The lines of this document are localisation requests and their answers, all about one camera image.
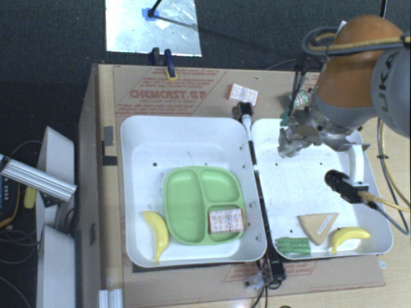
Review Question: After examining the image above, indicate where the green asparagus bundle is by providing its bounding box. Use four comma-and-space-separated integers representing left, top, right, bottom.
275, 236, 312, 257

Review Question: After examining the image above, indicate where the white plastic tray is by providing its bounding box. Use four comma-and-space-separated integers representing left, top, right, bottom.
250, 117, 394, 261
119, 114, 268, 268

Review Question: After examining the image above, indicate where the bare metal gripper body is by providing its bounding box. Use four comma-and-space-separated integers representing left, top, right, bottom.
286, 107, 352, 153

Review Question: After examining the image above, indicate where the orange and white carton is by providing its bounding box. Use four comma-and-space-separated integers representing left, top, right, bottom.
208, 208, 246, 235
228, 83, 259, 107

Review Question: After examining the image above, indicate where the brown cardboard board red print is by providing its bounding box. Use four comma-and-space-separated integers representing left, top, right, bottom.
112, 64, 387, 301

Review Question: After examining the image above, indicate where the green and white can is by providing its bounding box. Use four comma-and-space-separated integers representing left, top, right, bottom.
290, 89, 314, 109

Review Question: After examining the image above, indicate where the black cylinder on white bracket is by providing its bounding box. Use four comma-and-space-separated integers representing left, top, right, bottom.
324, 141, 371, 205

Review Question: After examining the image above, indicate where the thin black and white rod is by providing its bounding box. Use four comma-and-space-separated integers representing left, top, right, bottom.
242, 113, 281, 269

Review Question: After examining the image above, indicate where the green divided plate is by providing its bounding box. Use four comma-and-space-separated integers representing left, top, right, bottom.
162, 166, 247, 246

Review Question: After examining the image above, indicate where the yellow banana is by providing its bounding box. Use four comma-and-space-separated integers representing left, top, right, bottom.
331, 226, 371, 255
141, 210, 171, 263

